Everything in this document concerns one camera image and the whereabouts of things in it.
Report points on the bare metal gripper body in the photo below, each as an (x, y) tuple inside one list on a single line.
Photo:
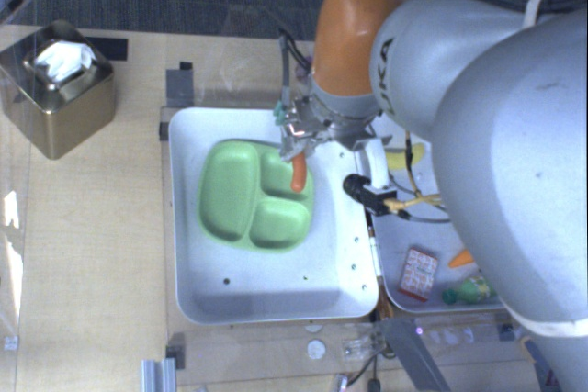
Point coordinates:
[(321, 126)]

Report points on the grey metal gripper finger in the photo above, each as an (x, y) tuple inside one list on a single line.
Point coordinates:
[(286, 150), (309, 149)]

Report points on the orange toy sausage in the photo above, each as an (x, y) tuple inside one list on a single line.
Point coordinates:
[(298, 176)]

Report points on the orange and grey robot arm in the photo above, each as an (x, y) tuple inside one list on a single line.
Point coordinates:
[(482, 115)]

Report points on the green divided plate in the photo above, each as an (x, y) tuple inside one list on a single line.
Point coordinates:
[(229, 193)]

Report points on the yellow banana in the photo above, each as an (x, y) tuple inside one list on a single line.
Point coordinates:
[(399, 160)]

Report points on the thin black and white rod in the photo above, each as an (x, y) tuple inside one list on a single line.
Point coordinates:
[(374, 250)]

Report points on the white plastic tray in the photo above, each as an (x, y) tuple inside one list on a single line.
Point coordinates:
[(275, 284), (413, 234)]

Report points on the orange and white packet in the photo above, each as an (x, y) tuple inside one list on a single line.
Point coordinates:
[(418, 274)]

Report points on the orange carrot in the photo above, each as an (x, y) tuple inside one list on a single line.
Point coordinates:
[(461, 260)]

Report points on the green plastic bottle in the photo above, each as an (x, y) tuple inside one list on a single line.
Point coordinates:
[(471, 290)]

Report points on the gold metal tissue box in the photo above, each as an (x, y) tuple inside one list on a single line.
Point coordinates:
[(64, 124)]

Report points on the white tissue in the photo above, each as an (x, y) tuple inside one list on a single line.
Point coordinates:
[(64, 59)]

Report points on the black cylinder on white bracket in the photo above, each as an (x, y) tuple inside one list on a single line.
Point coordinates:
[(367, 193)]

